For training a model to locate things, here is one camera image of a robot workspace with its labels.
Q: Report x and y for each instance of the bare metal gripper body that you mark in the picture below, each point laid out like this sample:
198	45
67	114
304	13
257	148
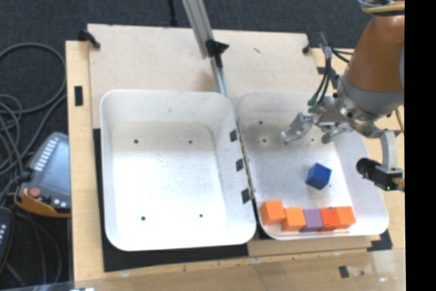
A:
344	117

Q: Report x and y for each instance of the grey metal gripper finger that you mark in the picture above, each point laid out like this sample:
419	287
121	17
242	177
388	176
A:
335	134
297	129

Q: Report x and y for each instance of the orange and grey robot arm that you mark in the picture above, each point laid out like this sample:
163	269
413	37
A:
374	58

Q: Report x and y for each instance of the white plastic tray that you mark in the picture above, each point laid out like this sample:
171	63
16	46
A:
289	163
167	170

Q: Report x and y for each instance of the blue cube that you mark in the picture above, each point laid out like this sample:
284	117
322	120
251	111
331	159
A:
318	176

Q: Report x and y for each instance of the orange cube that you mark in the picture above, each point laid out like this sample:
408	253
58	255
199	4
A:
346	216
293	218
272	211

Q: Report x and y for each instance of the red-orange cube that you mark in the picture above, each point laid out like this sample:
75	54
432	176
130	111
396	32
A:
328	218

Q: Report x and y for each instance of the purple cube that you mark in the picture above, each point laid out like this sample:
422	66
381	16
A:
312	219

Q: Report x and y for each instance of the pale wood board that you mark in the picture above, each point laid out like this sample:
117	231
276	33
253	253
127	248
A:
153	58

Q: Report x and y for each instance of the black cylinder on white bracket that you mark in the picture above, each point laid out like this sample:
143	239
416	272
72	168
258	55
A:
378	173

